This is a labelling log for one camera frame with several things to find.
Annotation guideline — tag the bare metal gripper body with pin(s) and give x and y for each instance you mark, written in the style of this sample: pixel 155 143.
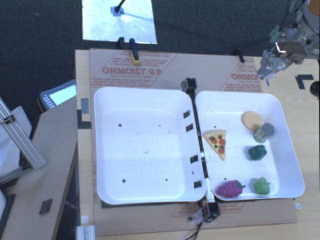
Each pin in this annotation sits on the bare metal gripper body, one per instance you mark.
pixel 297 42

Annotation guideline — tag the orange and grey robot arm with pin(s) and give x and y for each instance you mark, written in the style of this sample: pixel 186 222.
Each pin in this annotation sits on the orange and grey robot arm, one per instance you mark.
pixel 313 6

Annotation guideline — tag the light green pepper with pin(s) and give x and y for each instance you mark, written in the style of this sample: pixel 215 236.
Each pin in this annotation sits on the light green pepper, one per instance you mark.
pixel 261 186

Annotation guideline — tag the white plastic tray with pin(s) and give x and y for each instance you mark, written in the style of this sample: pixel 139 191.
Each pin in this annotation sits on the white plastic tray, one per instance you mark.
pixel 145 146
pixel 237 164

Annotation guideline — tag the small green can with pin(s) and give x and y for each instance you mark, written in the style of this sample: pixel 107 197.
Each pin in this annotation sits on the small green can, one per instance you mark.
pixel 262 134

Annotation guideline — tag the brown cardboard board, red print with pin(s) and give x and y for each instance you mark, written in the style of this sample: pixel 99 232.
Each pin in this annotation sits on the brown cardboard board, red print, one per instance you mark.
pixel 160 66

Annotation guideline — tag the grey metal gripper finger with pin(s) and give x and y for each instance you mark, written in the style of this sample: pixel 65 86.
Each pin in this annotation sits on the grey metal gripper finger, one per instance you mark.
pixel 280 64
pixel 267 62

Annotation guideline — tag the purple grapes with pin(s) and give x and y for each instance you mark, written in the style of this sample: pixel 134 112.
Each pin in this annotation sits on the purple grapes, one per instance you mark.
pixel 228 189

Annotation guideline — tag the dark green pepper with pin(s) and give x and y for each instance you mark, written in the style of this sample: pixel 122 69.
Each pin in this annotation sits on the dark green pepper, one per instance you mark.
pixel 257 152

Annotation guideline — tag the thin black and white rod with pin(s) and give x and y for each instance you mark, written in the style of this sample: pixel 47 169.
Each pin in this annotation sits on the thin black and white rod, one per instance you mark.
pixel 200 139

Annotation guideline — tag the black cylinder on white bracket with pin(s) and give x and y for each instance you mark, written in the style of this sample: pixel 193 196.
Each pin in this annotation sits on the black cylinder on white bracket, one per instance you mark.
pixel 315 88

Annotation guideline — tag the yellow pizza slice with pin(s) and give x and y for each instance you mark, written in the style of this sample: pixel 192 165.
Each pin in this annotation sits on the yellow pizza slice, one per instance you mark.
pixel 217 142

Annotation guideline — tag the beige round biscuit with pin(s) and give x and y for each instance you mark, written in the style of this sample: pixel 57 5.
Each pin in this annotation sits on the beige round biscuit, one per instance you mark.
pixel 250 119

